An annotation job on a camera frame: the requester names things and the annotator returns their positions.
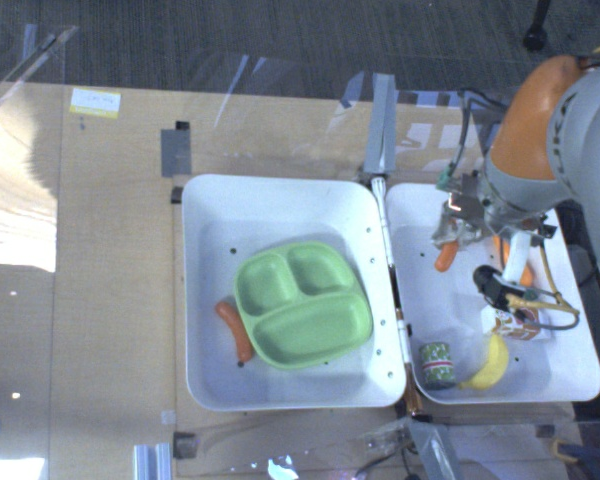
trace caster wheel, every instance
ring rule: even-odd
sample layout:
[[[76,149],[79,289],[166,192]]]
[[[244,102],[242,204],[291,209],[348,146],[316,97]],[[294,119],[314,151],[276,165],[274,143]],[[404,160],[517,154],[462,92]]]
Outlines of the caster wheel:
[[[527,33],[522,40],[524,47],[530,52],[537,52],[544,48],[547,42],[547,33],[542,28],[534,29],[533,27],[527,30]]]

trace yellow sticky note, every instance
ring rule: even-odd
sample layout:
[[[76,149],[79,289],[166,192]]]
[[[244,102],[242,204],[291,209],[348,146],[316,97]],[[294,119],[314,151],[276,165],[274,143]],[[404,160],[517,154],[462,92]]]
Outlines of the yellow sticky note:
[[[69,112],[117,119],[120,99],[119,93],[74,87]]]

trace white plastic container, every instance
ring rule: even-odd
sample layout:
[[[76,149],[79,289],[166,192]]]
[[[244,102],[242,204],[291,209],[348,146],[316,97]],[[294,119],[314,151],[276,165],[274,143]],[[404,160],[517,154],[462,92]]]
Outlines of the white plastic container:
[[[492,243],[485,240],[461,251],[448,272],[440,274],[433,268],[437,250],[430,236],[445,197],[434,186],[415,184],[397,185],[387,195],[400,296],[413,330],[408,350],[403,351],[379,210],[371,192],[342,181],[220,175],[191,180],[183,195],[183,216],[187,381],[193,397],[217,411],[387,406],[403,394],[405,361],[413,362],[421,391],[440,403],[595,397],[600,390],[600,365],[584,312],[575,329],[554,332],[551,340],[507,340],[509,368],[492,389],[427,391],[418,357],[422,344],[449,343],[459,380],[469,377],[484,361],[480,310],[485,302],[472,273],[482,264],[498,267]],[[331,245],[353,267],[373,313],[372,337],[326,365],[283,371],[256,356],[239,368],[233,338],[214,305],[232,295],[234,275],[244,260],[302,240]],[[582,308],[559,233],[547,242],[547,253],[563,295]],[[536,254],[532,265],[540,287],[548,288]],[[569,316],[551,315],[556,324],[563,323],[562,318]]]

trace table surface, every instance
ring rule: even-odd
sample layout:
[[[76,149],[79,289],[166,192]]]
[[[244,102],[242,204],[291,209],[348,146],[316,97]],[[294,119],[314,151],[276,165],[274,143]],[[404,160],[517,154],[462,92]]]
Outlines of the table surface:
[[[75,88],[63,85],[28,83],[0,108],[1,459],[42,457],[52,479],[131,478],[133,446],[171,442],[177,430],[201,442],[174,475],[217,478],[395,420],[393,408],[213,413],[188,393],[182,228],[171,194],[191,175],[162,176],[161,130],[190,123],[192,174],[353,180],[372,109],[236,94],[228,80],[204,93],[100,88],[120,96],[109,117],[72,108]],[[442,94],[396,95],[392,180],[433,182],[452,156],[461,113],[454,94]],[[463,167],[479,158],[472,126]],[[573,418],[570,404],[425,408],[457,424]],[[329,459],[316,464],[313,477],[325,478]]]

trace orange object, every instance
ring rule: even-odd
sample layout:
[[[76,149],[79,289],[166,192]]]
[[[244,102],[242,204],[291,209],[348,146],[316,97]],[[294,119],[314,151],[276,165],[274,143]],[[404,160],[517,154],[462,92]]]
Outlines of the orange object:
[[[438,272],[446,272],[451,267],[453,260],[456,259],[456,254],[458,253],[458,241],[454,240],[453,242],[447,242],[442,246],[440,250],[440,254],[438,255],[438,259],[433,264],[436,267]]]
[[[514,96],[491,147],[502,172],[530,180],[554,180],[547,156],[549,119],[566,90],[583,75],[575,57],[540,64]]]
[[[493,235],[493,243],[496,246],[496,250],[500,250],[500,240],[502,239],[498,235]],[[509,247],[509,243],[506,241],[502,242],[502,261],[505,265],[507,264],[507,261],[509,261],[510,250],[511,248]],[[527,263],[524,267],[524,270],[522,271],[522,277],[520,277],[520,284],[524,286],[531,286],[533,283],[533,278],[533,270],[529,266],[529,263]]]
[[[249,340],[247,330],[244,328],[242,319],[238,312],[226,302],[218,302],[215,307],[216,313],[222,318],[231,329],[233,339],[236,341],[236,351],[238,353],[238,361],[246,363],[253,357],[253,347]]]

